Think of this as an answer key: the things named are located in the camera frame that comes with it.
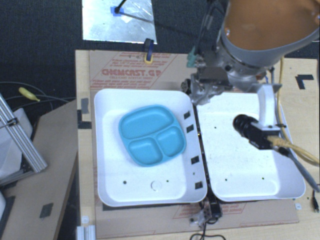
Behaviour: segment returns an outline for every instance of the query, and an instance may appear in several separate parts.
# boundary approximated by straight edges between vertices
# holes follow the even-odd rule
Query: yellow cable
[[[284,69],[284,57],[282,57],[281,61],[280,61],[279,84],[282,83],[282,79],[283,79],[283,76],[284,76],[284,70],[283,69]],[[282,119],[282,114],[281,114],[280,93],[281,93],[281,88],[278,90],[277,97],[276,97],[276,109],[277,109],[277,113],[278,113],[278,116],[279,116],[279,124],[282,125],[283,124],[283,119]],[[289,137],[288,137],[288,135],[287,135],[287,133],[283,129],[281,129],[281,131],[283,133],[283,136],[284,136],[286,142],[289,143],[290,146],[283,146],[283,145],[274,145],[274,146],[281,146],[281,147],[291,148],[291,149],[293,149],[295,151],[295,153],[298,156],[307,158],[311,162],[314,162],[314,163],[320,165],[320,160],[317,157],[315,157],[314,155],[310,154],[306,150],[304,150],[304,149],[292,144],[290,139],[289,139]]]

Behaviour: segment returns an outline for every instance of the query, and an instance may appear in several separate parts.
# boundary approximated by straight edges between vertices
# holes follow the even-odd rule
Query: teal connector
[[[188,62],[186,64],[187,68],[195,68],[196,67],[195,63],[196,63],[197,55],[195,55],[195,49],[196,49],[196,47],[194,46],[187,56],[187,60],[188,60]]]

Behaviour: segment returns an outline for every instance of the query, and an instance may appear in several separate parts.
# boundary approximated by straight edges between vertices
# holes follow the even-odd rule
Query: metal sheet
[[[82,0],[83,39],[143,44],[156,39],[151,0],[127,0],[123,14],[114,15],[111,8],[122,0]]]

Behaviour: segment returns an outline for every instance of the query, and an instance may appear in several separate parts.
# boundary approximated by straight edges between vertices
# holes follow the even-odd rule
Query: black carpet
[[[151,0],[160,53],[188,53],[198,35],[206,0]],[[212,27],[213,41],[222,19]],[[82,0],[0,0],[0,93],[19,95],[18,84],[34,85],[47,95],[75,97],[75,50],[141,51],[141,44],[82,40]],[[287,57],[317,58],[319,43]],[[30,101],[12,99],[11,108]],[[54,108],[63,103],[54,102]],[[25,107],[34,124],[49,104]]]

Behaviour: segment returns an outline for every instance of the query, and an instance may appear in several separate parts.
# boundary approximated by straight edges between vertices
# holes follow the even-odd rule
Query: blue plate
[[[174,114],[165,106],[141,107],[123,116],[119,133],[132,159],[155,166],[181,154],[186,138]]]

